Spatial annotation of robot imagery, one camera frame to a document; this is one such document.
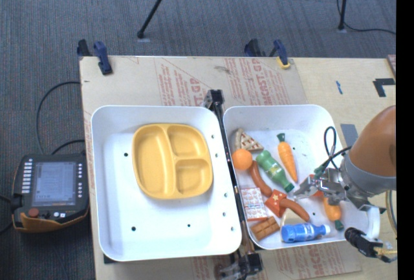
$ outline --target orange ball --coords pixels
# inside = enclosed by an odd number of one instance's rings
[[[232,160],[236,169],[246,171],[253,163],[253,156],[246,149],[237,149],[232,153]]]

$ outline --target gray carpet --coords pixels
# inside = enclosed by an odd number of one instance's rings
[[[103,41],[109,55],[244,56],[253,38],[266,55],[275,39],[289,57],[396,54],[397,0],[347,0],[342,32],[337,0],[163,0],[138,39],[155,1],[0,0],[0,194],[11,196],[22,156],[39,153],[36,110],[42,97],[61,82],[79,79],[81,39],[90,51]],[[64,85],[42,105],[39,141],[52,153],[82,138],[79,85]],[[75,143],[60,153],[83,148]],[[0,228],[10,218],[10,206],[1,199]],[[5,230],[0,279],[94,279],[89,217],[51,233]]]

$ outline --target white tray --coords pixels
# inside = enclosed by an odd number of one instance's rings
[[[153,123],[188,124],[205,137],[213,184],[202,195],[157,200],[136,182],[134,132]],[[219,122],[204,107],[108,105],[92,115],[98,235],[114,261],[222,255],[241,244],[240,220]]]
[[[287,198],[294,200],[293,193],[314,170],[328,159],[323,142],[326,128],[334,127],[334,122],[330,114],[318,105],[275,105],[275,106],[239,106],[229,108],[223,116],[226,137],[231,153],[234,152],[234,134],[238,128],[243,128],[247,134],[260,142],[265,149],[282,164],[278,155],[279,133],[286,134],[286,141],[294,148],[298,183],[295,183],[287,174],[287,178],[294,184],[295,188],[287,194]],[[333,132],[327,133],[327,145],[330,149],[333,143]],[[340,151],[342,145],[340,139],[336,139],[336,150]],[[253,159],[259,154],[254,151]],[[341,164],[342,156],[334,159],[337,166]],[[271,181],[262,169],[259,169],[263,180],[272,189],[277,189],[285,193],[283,188]],[[255,184],[247,171],[235,170],[237,185],[240,188],[255,187]],[[323,204],[320,197],[299,199],[296,202],[302,205],[310,215],[310,222],[315,225],[328,224],[331,233],[325,237],[313,241],[285,243],[282,242],[280,231],[257,241],[254,234],[250,231],[251,225],[256,222],[247,222],[250,238],[256,245],[263,249],[272,250],[279,248],[289,248],[292,246],[304,246],[308,244],[319,244],[325,242],[343,241],[345,230],[335,230],[334,223],[325,215]],[[346,228],[355,227],[367,233],[369,221],[366,212],[357,210],[350,202],[342,201],[342,223]],[[268,215],[275,216],[268,208]],[[281,219],[275,216],[280,225]]]

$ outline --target green bottle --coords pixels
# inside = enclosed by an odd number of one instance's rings
[[[287,193],[294,188],[293,184],[287,180],[285,170],[267,150],[263,150],[260,155],[256,156],[256,162],[265,170],[268,177],[277,184],[281,184]]]

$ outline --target cardboard sheet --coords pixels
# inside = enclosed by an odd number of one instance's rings
[[[295,61],[290,59],[287,70],[281,69],[274,58],[113,56],[109,61],[113,73],[104,76],[97,57],[80,60],[96,278],[215,279],[219,265],[229,265],[229,256],[104,264],[97,235],[91,115],[103,105],[198,106],[209,89],[223,90],[225,109],[235,105],[308,103],[309,97],[303,90]],[[339,68],[343,71],[343,65],[338,65]],[[320,73],[320,67],[315,66],[315,69]],[[332,97],[340,97],[337,89],[332,93]],[[297,280],[339,274],[342,274],[341,279],[366,279],[365,273],[358,272],[363,257],[345,241],[259,253],[265,269],[251,279]]]

